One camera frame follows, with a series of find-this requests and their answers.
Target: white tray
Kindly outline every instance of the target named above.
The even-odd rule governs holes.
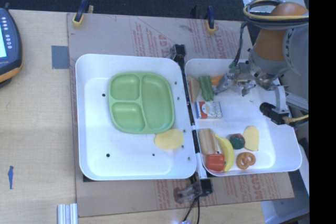
[[[112,123],[108,102],[110,79],[130,71],[154,72],[170,84],[175,121],[184,131],[183,146],[162,150],[155,134],[129,134]],[[93,180],[179,179],[192,176],[196,156],[181,69],[167,58],[87,54],[76,62],[79,164]]]
[[[185,65],[186,75],[222,76],[228,72],[232,60],[228,59],[192,59]],[[201,91],[197,101],[204,101]],[[243,174],[261,174],[273,172],[288,172],[297,170],[302,162],[302,156],[294,129],[288,125],[277,125],[264,116],[259,106],[263,102],[276,104],[274,91],[266,91],[260,87],[251,89],[250,93],[242,97],[241,88],[237,85],[215,96],[222,107],[221,119],[198,120],[193,108],[193,115],[197,129],[212,128],[219,136],[229,138],[231,134],[243,134],[244,129],[254,125],[259,129],[259,150],[253,152],[256,163],[246,170],[241,170],[234,162],[232,168],[224,173],[210,172],[215,176],[233,176]],[[246,149],[235,150],[235,157]]]

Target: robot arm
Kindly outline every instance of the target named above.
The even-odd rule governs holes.
[[[255,15],[251,11],[262,5],[276,7],[269,15]],[[308,10],[294,2],[254,0],[244,7],[243,12],[247,22],[261,28],[260,33],[249,51],[248,61],[238,63],[242,47],[240,42],[237,57],[230,65],[230,72],[222,76],[215,94],[234,84],[243,87],[242,95],[248,94],[255,86],[267,91],[278,91],[279,86],[274,81],[291,69],[302,77],[304,96],[308,101]]]

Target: device screen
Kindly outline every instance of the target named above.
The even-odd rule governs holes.
[[[0,25],[0,58],[7,57],[5,44],[4,44],[4,38],[2,35],[1,25]]]

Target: green plate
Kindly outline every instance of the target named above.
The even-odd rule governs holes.
[[[174,123],[174,102],[167,80],[151,72],[125,72],[109,83],[109,107],[122,132],[161,133]]]

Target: pretzel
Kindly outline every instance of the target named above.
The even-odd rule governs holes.
[[[236,164],[240,169],[247,169],[248,166],[256,163],[256,156],[251,152],[242,152],[237,156]]]

